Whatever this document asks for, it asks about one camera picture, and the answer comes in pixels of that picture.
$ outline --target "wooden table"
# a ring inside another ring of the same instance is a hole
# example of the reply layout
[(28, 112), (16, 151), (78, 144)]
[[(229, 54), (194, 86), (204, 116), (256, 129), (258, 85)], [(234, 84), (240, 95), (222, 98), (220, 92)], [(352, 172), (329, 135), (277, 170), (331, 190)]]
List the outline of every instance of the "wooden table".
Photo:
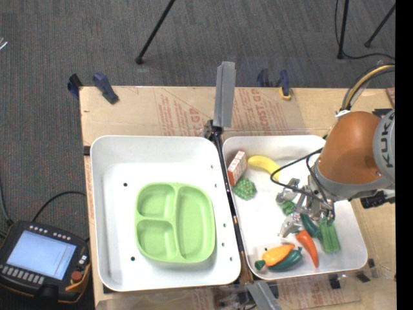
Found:
[[(107, 134), (148, 136), (199, 136), (214, 117), (212, 87), (114, 87), (119, 101), (111, 105), (96, 87), (79, 91), (85, 152), (93, 141)], [(230, 135), (316, 134), (323, 136), (336, 121), (335, 112), (344, 88), (293, 88), (292, 99), (282, 100), (278, 88), (236, 88)], [(371, 112), (391, 108), (385, 89), (366, 89), (352, 110)], [(90, 157), (85, 155), (88, 217), (96, 309), (214, 309), (213, 289), (177, 290), (170, 293), (104, 293), (97, 272), (96, 231)], [(396, 309), (396, 215), (395, 204), (372, 209), (352, 201), (353, 210), (375, 267), (366, 265), (362, 282), (357, 273), (341, 277), (340, 291), (301, 290), (291, 284), (279, 303), (286, 309)]]

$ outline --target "gray carpet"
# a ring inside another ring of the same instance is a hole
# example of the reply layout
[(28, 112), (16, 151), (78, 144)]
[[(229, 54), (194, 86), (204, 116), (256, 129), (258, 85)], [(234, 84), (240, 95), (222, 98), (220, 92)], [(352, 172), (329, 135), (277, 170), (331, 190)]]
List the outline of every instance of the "gray carpet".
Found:
[[(394, 62), (395, 12), (371, 47), (364, 43), (396, 0), (349, 0), (345, 59), (337, 58), (345, 0), (176, 0), (137, 65), (168, 2), (0, 0), (8, 41), (0, 50), (0, 178), (11, 219), (30, 220), (61, 191), (85, 191), (72, 74), (84, 85), (102, 71), (112, 85), (215, 86), (217, 67), (233, 61), (237, 87), (256, 86), (267, 68), (273, 83), (287, 70), (293, 88), (348, 88), (367, 69)], [(369, 87), (395, 87), (394, 73)], [(37, 221), (87, 237), (85, 198), (62, 196)], [(93, 309), (92, 284), (78, 304), (61, 308)], [(43, 307), (0, 289), (0, 309)]]

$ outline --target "red chili pepper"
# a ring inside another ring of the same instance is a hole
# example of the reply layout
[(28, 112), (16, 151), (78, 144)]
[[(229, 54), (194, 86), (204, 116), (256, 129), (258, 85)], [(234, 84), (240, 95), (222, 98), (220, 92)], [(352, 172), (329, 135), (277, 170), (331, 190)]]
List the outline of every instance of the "red chili pepper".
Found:
[(296, 234), (297, 240), (303, 245), (305, 250), (309, 253), (315, 267), (318, 267), (318, 252), (317, 247), (311, 238), (310, 233), (306, 230), (299, 231)]

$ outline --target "white plastic tray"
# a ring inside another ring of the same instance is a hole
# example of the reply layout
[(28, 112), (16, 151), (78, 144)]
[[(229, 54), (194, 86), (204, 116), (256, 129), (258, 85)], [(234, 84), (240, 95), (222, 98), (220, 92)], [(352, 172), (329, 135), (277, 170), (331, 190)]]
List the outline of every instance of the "white plastic tray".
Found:
[[(244, 150), (247, 157), (260, 154), (272, 158), (280, 167), (323, 147), (325, 140), (318, 136), (234, 136), (223, 144), (226, 165), (229, 166), (238, 150)], [(318, 155), (310, 160), (312, 165)], [(308, 169), (305, 160), (280, 172), (279, 181), (287, 184), (291, 178), (300, 179), (299, 187), (307, 184)], [(315, 268), (306, 250), (302, 250), (301, 263), (287, 271), (273, 272), (268, 269), (258, 271), (254, 264), (261, 259), (265, 248), (275, 247), (281, 242), (301, 246), (293, 234), (281, 238), (277, 234), (285, 219), (281, 207), (276, 203), (276, 195), (283, 187), (270, 180), (268, 172), (260, 168), (248, 167), (244, 176), (256, 184), (257, 194), (250, 200), (243, 200), (234, 193), (234, 205), (241, 229), (247, 262), (251, 271), (261, 279), (273, 280), (308, 276), (312, 274), (334, 273), (360, 269), (367, 262), (367, 249), (361, 235), (351, 203), (344, 200), (335, 204), (337, 237), (341, 250), (326, 254), (318, 239), (314, 239), (319, 250), (319, 267)]]
[[(98, 271), (114, 291), (142, 291), (232, 283), (241, 270), (218, 151), (201, 137), (103, 136), (91, 146)], [(179, 182), (211, 198), (216, 246), (199, 263), (151, 260), (136, 245), (139, 190), (153, 182)]]

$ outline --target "button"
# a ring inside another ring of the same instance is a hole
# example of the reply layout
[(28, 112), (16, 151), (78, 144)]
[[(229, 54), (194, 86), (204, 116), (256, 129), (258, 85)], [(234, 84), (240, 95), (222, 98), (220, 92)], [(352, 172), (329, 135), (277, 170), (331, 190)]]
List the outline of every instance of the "button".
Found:
[(71, 277), (72, 277), (73, 283), (76, 284), (77, 282), (82, 280), (83, 274), (80, 271), (73, 271)]

